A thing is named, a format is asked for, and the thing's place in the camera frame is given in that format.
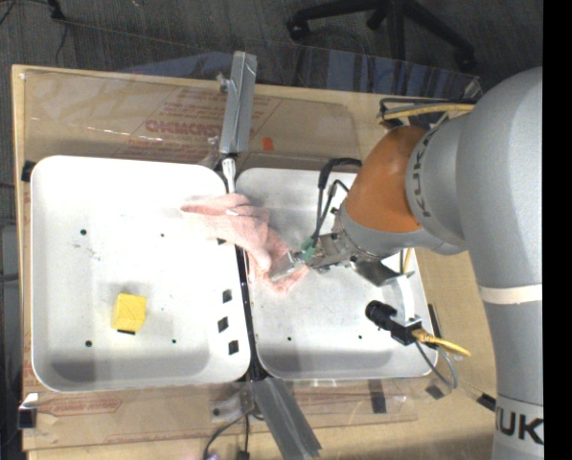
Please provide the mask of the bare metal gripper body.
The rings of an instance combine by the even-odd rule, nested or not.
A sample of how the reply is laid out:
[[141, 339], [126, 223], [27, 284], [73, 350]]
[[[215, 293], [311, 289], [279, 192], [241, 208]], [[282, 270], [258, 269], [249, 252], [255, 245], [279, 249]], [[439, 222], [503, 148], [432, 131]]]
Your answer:
[[344, 232], [312, 235], [301, 245], [296, 260], [318, 272], [333, 266], [349, 266], [358, 261], [358, 249]]

